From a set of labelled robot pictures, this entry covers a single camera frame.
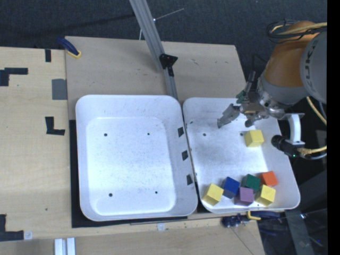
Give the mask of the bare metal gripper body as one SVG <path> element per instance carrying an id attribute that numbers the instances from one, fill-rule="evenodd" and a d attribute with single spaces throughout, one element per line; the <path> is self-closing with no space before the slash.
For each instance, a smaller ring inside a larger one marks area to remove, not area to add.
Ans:
<path id="1" fill-rule="evenodd" d="M 240 104 L 240 112 L 251 119 L 268 117 L 281 119 L 286 110 L 285 104 L 276 101 L 265 91 L 241 92 Z"/>

